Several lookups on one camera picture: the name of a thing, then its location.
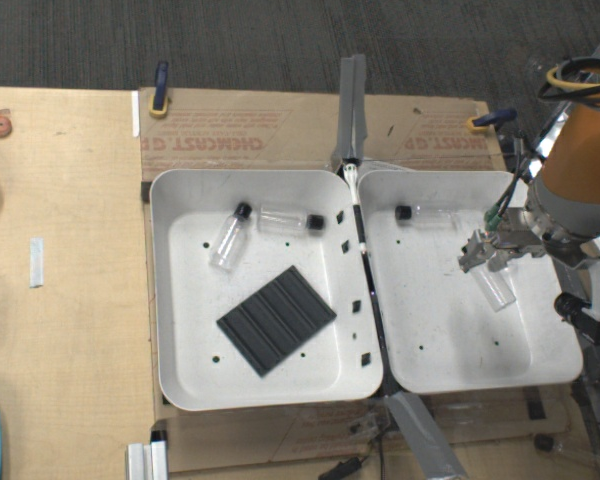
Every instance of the gray floor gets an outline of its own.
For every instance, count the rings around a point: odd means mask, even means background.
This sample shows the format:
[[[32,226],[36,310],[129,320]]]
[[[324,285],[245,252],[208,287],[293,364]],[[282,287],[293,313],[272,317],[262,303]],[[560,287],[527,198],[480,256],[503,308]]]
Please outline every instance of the gray floor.
[[[367,93],[513,106],[535,133],[542,75],[600,42],[600,0],[0,0],[0,86],[338,90],[364,53]]]

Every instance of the brown round object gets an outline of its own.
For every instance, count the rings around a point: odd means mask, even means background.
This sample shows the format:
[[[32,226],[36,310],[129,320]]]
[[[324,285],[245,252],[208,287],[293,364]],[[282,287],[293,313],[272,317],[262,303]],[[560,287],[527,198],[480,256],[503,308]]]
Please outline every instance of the brown round object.
[[[0,116],[0,138],[11,133],[11,120],[7,116]]]

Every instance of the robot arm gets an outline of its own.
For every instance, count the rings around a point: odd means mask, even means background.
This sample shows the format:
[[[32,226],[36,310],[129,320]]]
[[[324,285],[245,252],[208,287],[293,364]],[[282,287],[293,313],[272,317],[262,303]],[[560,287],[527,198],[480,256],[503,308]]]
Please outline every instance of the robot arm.
[[[565,80],[579,71],[600,74],[600,59],[571,60],[547,73],[541,99],[562,97],[575,106],[529,183],[524,207],[508,207],[521,174],[519,163],[512,185],[485,214],[485,230],[473,232],[458,262],[464,272],[483,263],[497,272],[525,254],[548,254],[588,279],[586,299],[563,293],[555,309],[591,341],[600,342],[600,249],[595,244],[600,236],[600,83]],[[549,90],[558,94],[547,96]]]

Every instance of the wooden tabletop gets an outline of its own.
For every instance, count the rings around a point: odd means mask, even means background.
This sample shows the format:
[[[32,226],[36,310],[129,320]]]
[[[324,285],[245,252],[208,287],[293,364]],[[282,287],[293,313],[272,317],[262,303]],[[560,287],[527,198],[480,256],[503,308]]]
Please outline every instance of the wooden tabletop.
[[[139,139],[129,92],[0,88],[3,480],[122,479],[154,422]],[[44,283],[30,288],[30,242]],[[572,429],[584,434],[577,410]],[[528,438],[455,447],[473,479],[594,479]],[[388,473],[420,478],[409,453]],[[315,478],[335,461],[183,478]],[[374,458],[359,478],[378,478]]]

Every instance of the white plastic tray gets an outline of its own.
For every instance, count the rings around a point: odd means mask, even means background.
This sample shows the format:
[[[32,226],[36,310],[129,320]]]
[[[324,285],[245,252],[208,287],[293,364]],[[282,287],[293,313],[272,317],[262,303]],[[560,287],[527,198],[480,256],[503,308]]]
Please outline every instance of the white plastic tray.
[[[247,250],[234,272],[208,263],[218,229],[241,201],[254,209]],[[286,202],[327,218],[324,233],[265,235],[261,203]],[[200,411],[363,399],[382,380],[382,364],[349,190],[326,171],[174,170],[152,184],[158,366],[165,397]],[[341,224],[336,215],[344,212]],[[349,241],[349,251],[342,244]],[[337,318],[273,371],[260,377],[216,321],[295,265]],[[353,301],[362,303],[352,312]],[[361,356],[371,353],[362,366]]]
[[[510,262],[517,302],[494,312],[460,248],[511,177],[497,172],[374,171],[360,179],[367,244],[391,369],[415,393],[568,382],[582,369],[573,328],[553,309],[548,257]],[[512,205],[524,204],[518,190]],[[398,225],[399,204],[422,207]]]

